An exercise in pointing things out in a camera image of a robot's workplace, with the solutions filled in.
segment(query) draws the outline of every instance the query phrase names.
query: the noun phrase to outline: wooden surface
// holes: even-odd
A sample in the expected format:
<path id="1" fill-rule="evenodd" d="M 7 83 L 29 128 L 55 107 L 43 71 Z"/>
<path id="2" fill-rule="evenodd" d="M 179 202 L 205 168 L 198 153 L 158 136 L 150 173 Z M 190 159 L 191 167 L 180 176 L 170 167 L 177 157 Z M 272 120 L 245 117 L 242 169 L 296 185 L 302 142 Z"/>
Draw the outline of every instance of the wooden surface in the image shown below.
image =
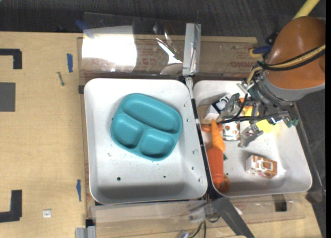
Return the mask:
<path id="1" fill-rule="evenodd" d="M 85 225 L 81 102 L 78 94 L 77 38 L 81 34 L 0 32 L 0 48 L 23 52 L 23 69 L 0 56 L 0 82 L 16 83 L 16 111 L 0 112 L 0 212 L 9 211 L 11 190 L 23 192 L 20 221 L 0 223 L 0 237 L 74 237 Z M 73 55 L 73 72 L 67 67 Z M 60 71 L 65 86 L 60 85 Z M 312 207 L 302 199 L 304 218 L 249 224 L 256 237 L 321 237 Z M 52 209 L 51 218 L 42 211 Z M 178 233 L 139 237 L 177 237 Z M 207 237 L 229 237 L 228 227 Z"/>

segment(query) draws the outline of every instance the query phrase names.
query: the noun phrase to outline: yellow pole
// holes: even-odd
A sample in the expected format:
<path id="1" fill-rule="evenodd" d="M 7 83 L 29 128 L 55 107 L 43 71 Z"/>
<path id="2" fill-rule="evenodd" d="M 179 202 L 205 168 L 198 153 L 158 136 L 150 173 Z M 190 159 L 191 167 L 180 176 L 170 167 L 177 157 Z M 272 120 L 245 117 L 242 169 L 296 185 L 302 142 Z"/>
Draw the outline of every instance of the yellow pole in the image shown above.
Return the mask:
<path id="1" fill-rule="evenodd" d="M 312 9 L 314 9 L 314 7 L 319 1 L 320 0 L 306 0 L 304 5 L 302 5 L 298 13 L 293 17 L 293 19 L 307 16 L 312 11 Z"/>

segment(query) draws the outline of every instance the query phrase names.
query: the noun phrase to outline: small carton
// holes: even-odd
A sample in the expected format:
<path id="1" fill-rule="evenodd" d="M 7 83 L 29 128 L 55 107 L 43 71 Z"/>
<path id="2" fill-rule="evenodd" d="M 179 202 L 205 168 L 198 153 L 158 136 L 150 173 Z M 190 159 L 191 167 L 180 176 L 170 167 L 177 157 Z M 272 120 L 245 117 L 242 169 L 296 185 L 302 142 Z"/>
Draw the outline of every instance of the small carton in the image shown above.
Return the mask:
<path id="1" fill-rule="evenodd" d="M 272 178 L 277 174 L 277 162 L 257 155 L 251 155 L 246 160 L 247 173 Z"/>

